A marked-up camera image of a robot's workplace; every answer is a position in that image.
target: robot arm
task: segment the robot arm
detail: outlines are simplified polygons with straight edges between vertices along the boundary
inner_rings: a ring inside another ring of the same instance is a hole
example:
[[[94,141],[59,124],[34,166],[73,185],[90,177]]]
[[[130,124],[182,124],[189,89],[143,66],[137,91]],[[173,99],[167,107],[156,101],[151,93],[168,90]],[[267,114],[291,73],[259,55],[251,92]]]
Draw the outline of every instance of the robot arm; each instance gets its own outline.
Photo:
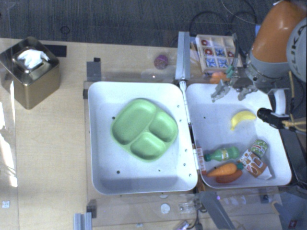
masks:
[[[276,110],[261,108],[258,117],[275,128],[283,128],[288,122],[285,115],[285,95],[277,89],[276,82],[292,71],[300,80],[306,82],[306,21],[307,7],[299,1],[282,0],[267,14],[247,56],[245,68],[234,68],[229,82],[220,81],[215,101],[230,87],[237,89],[241,101],[245,95],[260,90],[274,94]]]
[[[247,76],[268,93],[291,69],[306,82],[306,6],[281,1],[263,21],[248,56]]]

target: white label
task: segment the white label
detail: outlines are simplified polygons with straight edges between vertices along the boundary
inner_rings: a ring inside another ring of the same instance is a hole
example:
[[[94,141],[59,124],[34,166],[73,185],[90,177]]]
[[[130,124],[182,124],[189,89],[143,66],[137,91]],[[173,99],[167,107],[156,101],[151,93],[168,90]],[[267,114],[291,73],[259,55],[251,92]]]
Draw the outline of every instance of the white label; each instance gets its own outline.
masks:
[[[10,207],[9,201],[2,201],[2,209],[8,209]]]
[[[164,204],[161,205],[161,213],[162,214],[168,214],[170,210],[171,210],[171,206],[169,206],[169,204],[164,203]]]
[[[222,149],[222,161],[227,160],[229,158],[229,154],[226,148]]]

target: white sticker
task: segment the white sticker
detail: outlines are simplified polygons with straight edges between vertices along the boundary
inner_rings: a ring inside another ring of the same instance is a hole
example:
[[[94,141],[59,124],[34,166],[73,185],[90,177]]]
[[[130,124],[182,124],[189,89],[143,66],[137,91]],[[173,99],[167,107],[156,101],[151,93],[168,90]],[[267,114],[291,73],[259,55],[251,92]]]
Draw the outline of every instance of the white sticker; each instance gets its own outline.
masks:
[[[164,204],[161,205],[161,213],[162,214],[168,214],[170,210],[171,210],[171,207],[169,206],[169,204],[164,203]]]
[[[7,209],[10,207],[9,201],[2,201],[2,209]]]

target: gray carpet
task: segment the gray carpet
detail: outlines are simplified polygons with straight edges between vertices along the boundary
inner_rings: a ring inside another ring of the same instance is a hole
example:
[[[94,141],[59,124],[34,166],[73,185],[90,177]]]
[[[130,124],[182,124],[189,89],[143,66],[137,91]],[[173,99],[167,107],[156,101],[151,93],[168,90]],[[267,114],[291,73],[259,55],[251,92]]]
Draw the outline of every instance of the gray carpet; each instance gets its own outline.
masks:
[[[201,11],[219,13],[225,20],[231,14],[221,0],[0,0],[15,2],[10,9],[11,37],[29,35],[39,40],[169,46],[178,31],[187,31],[194,15]],[[247,0],[258,22],[276,0]],[[242,0],[224,0],[233,13],[252,12]],[[240,17],[254,22],[254,17]],[[192,27],[199,34],[224,35],[227,25],[220,16],[206,13]],[[233,20],[240,45],[249,50],[254,25]]]

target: red label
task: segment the red label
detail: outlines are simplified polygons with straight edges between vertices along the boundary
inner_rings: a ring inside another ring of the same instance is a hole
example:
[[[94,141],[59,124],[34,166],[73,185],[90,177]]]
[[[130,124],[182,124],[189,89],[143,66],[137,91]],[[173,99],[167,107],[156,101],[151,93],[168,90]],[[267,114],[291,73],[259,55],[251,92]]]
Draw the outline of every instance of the red label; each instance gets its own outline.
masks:
[[[291,220],[291,221],[289,222],[288,229],[295,229],[296,224],[297,224],[297,220]]]
[[[207,46],[207,45],[208,45],[208,42],[207,42],[207,40],[202,40],[202,41],[201,41],[201,44]]]

